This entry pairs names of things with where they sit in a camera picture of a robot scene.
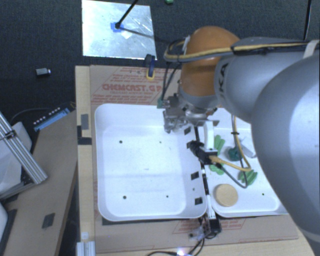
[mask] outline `silver metal sheet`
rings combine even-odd
[[[83,55],[143,60],[156,55],[150,7],[136,5],[114,29],[130,4],[82,0]]]

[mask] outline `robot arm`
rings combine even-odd
[[[216,28],[202,33],[217,40],[230,36]],[[194,38],[198,45],[208,41],[199,34],[197,30],[189,44]],[[295,44],[277,38],[230,38],[234,42],[218,47]],[[304,58],[304,48],[263,49],[183,64],[178,94],[167,99],[163,115],[167,132],[186,123],[202,126],[219,104],[250,123],[256,155],[269,183],[315,255],[320,255],[320,58],[318,49]]]

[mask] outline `cardboard box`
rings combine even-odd
[[[146,79],[142,67],[90,66],[92,167],[94,194],[95,248],[97,253],[156,250],[195,245],[188,234],[199,226],[197,219],[109,222],[97,206],[97,164],[95,142],[96,108],[104,103],[157,105],[165,70],[156,69],[154,80]],[[177,91],[178,71],[167,96]],[[296,226],[289,215],[223,219],[222,232],[206,245],[237,244],[297,239]]]

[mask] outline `round wooden disc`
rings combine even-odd
[[[238,201],[238,192],[229,184],[220,184],[214,190],[214,198],[219,205],[230,207]]]

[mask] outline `black floor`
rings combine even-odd
[[[108,1],[128,3],[131,0]],[[168,42],[206,25],[220,26],[240,38],[251,36],[302,40],[308,0],[140,0],[150,5],[158,61]],[[82,56],[80,0],[0,1],[0,111],[10,120],[29,108],[52,108],[75,101],[76,65],[142,66],[141,60]],[[307,39],[320,34],[320,0],[313,0]],[[35,69],[50,68],[48,77]],[[25,113],[31,131],[38,112]],[[72,201],[61,255],[72,255],[77,233],[77,204]]]

